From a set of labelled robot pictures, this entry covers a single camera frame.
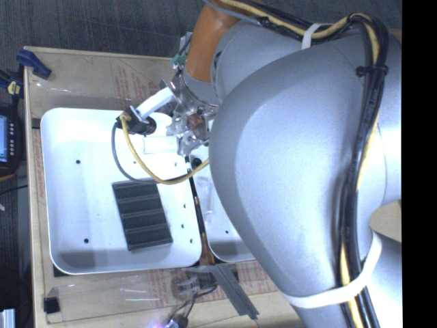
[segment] white tray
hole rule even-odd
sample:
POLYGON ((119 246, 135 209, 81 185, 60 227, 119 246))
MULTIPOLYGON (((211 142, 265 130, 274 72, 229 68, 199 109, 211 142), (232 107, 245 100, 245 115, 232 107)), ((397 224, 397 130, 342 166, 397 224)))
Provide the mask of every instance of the white tray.
MULTIPOLYGON (((159 184, 172 244, 128 251, 112 184, 127 180, 114 163, 111 129, 119 111, 56 108, 41 121, 50 254, 59 270, 69 274, 104 273, 189 267, 201 254, 199 228, 189 182, 159 184)), ((154 113, 159 128, 166 115, 154 113)), ((164 135, 157 130, 154 136, 164 135)), ((141 136, 132 136, 142 151, 141 136)), ((134 163, 121 130, 116 146, 126 171, 147 174, 134 163)), ((171 178, 186 172, 176 153, 144 155, 155 174, 171 178)))

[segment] cable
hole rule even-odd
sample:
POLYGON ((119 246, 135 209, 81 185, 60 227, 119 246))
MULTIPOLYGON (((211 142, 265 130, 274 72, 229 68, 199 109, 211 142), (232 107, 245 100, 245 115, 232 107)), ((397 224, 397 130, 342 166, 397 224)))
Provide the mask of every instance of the cable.
POLYGON ((163 185, 176 185, 178 183, 184 182, 185 180, 188 180, 190 177, 194 176, 194 174, 196 174, 199 170, 202 170, 210 162, 209 159, 206 159, 196 169, 194 169, 193 171, 191 171, 185 175, 178 176, 177 178, 163 180, 162 178, 159 178, 157 175, 155 175, 147 167, 147 165, 141 160, 140 156, 138 155, 137 151, 135 150, 135 147, 132 145, 132 142, 131 142, 130 137, 129 137, 128 125, 126 123, 127 121, 130 120, 130 116, 127 113, 123 112, 119 118, 120 118, 120 121, 122 122, 122 129, 123 129, 124 137, 126 139, 126 143, 128 144, 128 147, 129 147, 130 151, 132 152, 132 155, 135 157, 135 160, 143 168, 143 170, 145 172, 147 172, 150 175, 150 177, 152 177, 157 183, 161 183, 163 185))
POLYGON ((200 297, 203 297, 203 296, 205 296, 205 295, 210 294, 211 292, 214 292, 216 289, 217 289, 217 286, 213 286, 213 287, 211 287, 211 289, 209 289, 209 290, 207 290, 207 291, 205 291, 205 292, 203 292, 203 293, 201 293, 201 294, 199 294, 198 292, 196 292, 196 293, 195 293, 195 294, 194 294, 190 299, 188 299, 187 301, 185 301, 181 306, 178 306, 176 309, 174 309, 174 310, 170 313, 169 318, 167 319, 167 324, 168 324, 172 319, 175 318, 176 314, 177 314, 180 310, 182 310, 182 309, 186 308, 188 305, 190 305, 188 311, 187 311, 185 314, 182 315, 182 317, 188 319, 188 315, 191 313, 191 310, 193 309, 193 306, 194 306, 196 300, 197 300, 198 298, 200 298, 200 297))
POLYGON ((24 186, 18 186, 18 187, 14 187, 14 188, 11 188, 11 189, 6 189, 5 191, 0 192, 0 195, 16 191, 17 189, 25 189, 26 187, 28 187, 27 184, 25 184, 24 186))
POLYGON ((114 161, 118 167, 118 170, 120 170, 120 172, 131 181, 135 181, 135 182, 145 184, 145 185, 154 184, 154 181, 152 181, 152 180, 139 180, 137 178, 134 178, 123 169, 123 167, 120 164, 120 161, 118 159, 117 150, 115 148, 115 131, 116 131, 116 129, 117 129, 117 123, 114 123, 114 125, 112 127, 112 132, 111 132, 111 148, 112 148, 112 155, 114 157, 114 161))
POLYGON ((313 23, 309 22, 307 20, 303 20, 297 16, 293 16, 291 14, 288 14, 284 11, 278 10, 276 8, 273 8, 271 6, 265 5, 263 3, 257 3, 255 1, 252 0, 238 0, 241 1, 247 5, 251 5, 253 7, 259 8, 261 11, 264 11, 267 14, 270 14, 272 16, 276 16, 277 18, 284 18, 285 21, 291 21, 293 22, 293 24, 297 24, 300 25, 301 27, 310 27, 313 23))
POLYGON ((228 9, 225 9, 225 8, 221 8, 220 6, 217 6, 217 5, 213 4, 209 0, 202 0, 202 1, 206 5, 210 6, 211 8, 213 8, 213 9, 219 11, 219 12, 222 12, 224 14, 228 14, 230 16, 242 19, 242 20, 244 20, 246 22, 249 22, 249 23, 252 23, 254 25, 260 25, 259 22, 256 19, 254 19, 253 17, 249 17, 249 16, 246 16, 245 14, 239 14, 238 12, 231 11, 231 10, 228 10, 228 9))
MULTIPOLYGON (((358 190, 367 164, 367 151, 376 129, 382 100, 388 38, 388 32, 380 21, 371 20, 362 14, 356 14, 353 19, 365 26, 367 37, 372 44, 372 53, 367 54, 366 69, 369 73, 366 75, 363 113, 354 144, 352 161, 341 193, 340 272, 343 284, 350 282, 361 272, 356 229, 358 190)), ((352 316, 357 316, 355 309, 359 310, 361 322, 359 327, 379 327, 367 287, 354 298, 354 302, 355 304, 348 304, 353 311, 352 316)))
MULTIPOLYGON (((287 27, 288 29, 294 31, 295 33, 297 33, 298 35, 300 35, 302 37, 304 36, 304 34, 306 32, 306 29, 303 29, 301 27, 297 27, 289 22, 286 22, 286 21, 282 20, 282 18, 280 19, 280 18, 272 16, 271 14, 267 14, 264 11, 262 11, 260 8, 251 6, 247 3, 243 3, 241 1, 236 1, 236 0, 218 0, 218 1, 225 3, 226 5, 229 5, 229 6, 233 6, 235 8, 240 8, 241 10, 250 12, 256 16, 268 16, 272 23, 274 23, 276 25, 283 26, 283 27, 287 27)), ((323 31, 315 32, 313 34, 313 38, 314 39, 322 39, 322 38, 325 38, 326 36, 329 36, 330 34, 335 33, 336 31, 340 30, 347 23, 347 21, 348 21, 348 17, 343 17, 341 20, 339 20, 335 24, 331 25, 327 29, 325 29, 323 31)))
POLYGON ((186 48, 189 46, 190 42, 191 42, 191 37, 192 35, 189 36, 189 38, 186 40, 184 46, 179 50, 178 55, 182 56, 182 54, 184 53, 184 51, 186 50, 186 48))

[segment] black cable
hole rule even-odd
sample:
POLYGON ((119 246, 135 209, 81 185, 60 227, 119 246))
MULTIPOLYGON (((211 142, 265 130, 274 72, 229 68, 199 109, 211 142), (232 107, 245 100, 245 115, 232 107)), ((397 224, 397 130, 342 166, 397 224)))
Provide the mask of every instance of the black cable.
POLYGON ((190 37, 186 40, 184 46, 179 50, 178 55, 182 56, 182 54, 184 53, 184 51, 186 50, 186 48, 189 46, 190 42, 191 42, 191 37, 193 35, 190 35, 190 37))
POLYGON ((313 24, 312 22, 301 19, 301 18, 294 16, 292 14, 288 14, 287 12, 281 11, 277 8, 274 8, 272 6, 269 6, 269 5, 266 5, 263 3, 257 3, 257 2, 252 1, 252 0, 236 0, 236 1, 240 1, 240 2, 243 2, 247 5, 252 6, 254 8, 257 8, 258 10, 261 10, 261 11, 263 11, 271 16, 274 16, 277 19, 282 20, 283 22, 292 22, 293 24, 295 24, 299 27, 308 28, 313 24))
POLYGON ((25 189, 26 187, 28 187, 27 184, 25 184, 24 186, 18 186, 18 187, 14 187, 14 188, 11 188, 11 189, 6 189, 5 191, 0 192, 0 195, 16 191, 17 189, 25 189))
POLYGON ((189 300, 185 301, 181 306, 178 306, 176 309, 174 309, 171 314, 169 315, 169 319, 167 322, 170 322, 170 320, 173 319, 173 317, 183 308, 185 308, 188 305, 191 305, 188 309, 188 312, 184 315, 185 318, 188 318, 188 315, 191 313, 191 310, 193 309, 193 306, 196 302, 196 300, 204 295, 208 295, 211 292, 214 292, 217 289, 217 286, 213 286, 211 289, 207 290, 206 292, 203 292, 201 294, 195 293, 189 300))
MULTIPOLYGON (((242 3, 245 3, 253 8, 257 8, 258 10, 261 10, 262 12, 264 12, 266 15, 265 16, 255 16, 253 17, 248 17, 246 15, 243 14, 239 14, 233 10, 228 10, 225 8, 220 8, 212 3, 210 3, 208 0, 202 0, 204 3, 207 3, 209 6, 211 6, 212 8, 215 8, 218 11, 221 11, 223 13, 229 14, 231 16, 235 16, 236 18, 240 18, 240 19, 244 19, 246 21, 249 21, 251 23, 260 25, 264 28, 269 28, 279 34, 282 34, 284 36, 288 36, 291 37, 297 41, 302 41, 303 36, 297 34, 295 31, 292 31, 291 29, 283 26, 283 25, 277 25, 275 23, 272 23, 269 19, 269 17, 275 17, 277 19, 279 19, 280 21, 283 21, 284 23, 292 23, 294 25, 296 25, 295 20, 297 19, 297 17, 292 16, 292 15, 288 15, 288 18, 284 18, 282 16, 278 16, 276 15, 274 12, 269 11, 268 9, 266 9, 265 5, 260 5, 258 3, 254 3, 253 1, 250 0, 236 0, 242 3)), ((307 29, 310 25, 312 25, 313 23, 307 22, 305 21, 305 23, 303 23, 305 26, 303 27, 303 29, 307 29)), ((319 28, 319 30, 324 30, 327 29, 327 26, 321 26, 319 28)), ((316 44, 323 44, 325 42, 334 40, 336 38, 338 38, 340 35, 342 35, 345 31, 350 29, 350 23, 346 23, 343 27, 341 27, 339 30, 331 33, 330 35, 326 36, 325 38, 319 38, 319 39, 315 39, 312 40, 312 44, 316 45, 316 44)))
MULTIPOLYGON (((341 233, 344 237, 343 244, 346 249, 346 258, 348 263, 348 271, 350 280, 354 280, 361 273, 362 264, 359 256, 358 237, 357 237, 357 208, 358 208, 358 192, 357 184, 360 174, 361 163, 365 146, 371 135, 372 128, 376 123, 382 93, 384 89, 384 76, 386 74, 386 54, 388 31, 379 20, 368 20, 363 16, 353 16, 350 22, 360 23, 363 26, 369 26, 376 34, 379 43, 378 57, 373 64, 373 55, 366 48, 365 67, 368 69, 364 84, 363 95, 363 112, 358 127, 358 133, 354 143, 352 153, 352 161, 350 163, 348 174, 341 194, 341 233)), ((367 287, 355 296, 361 320, 365 327, 379 327, 379 322, 370 299, 367 287)))

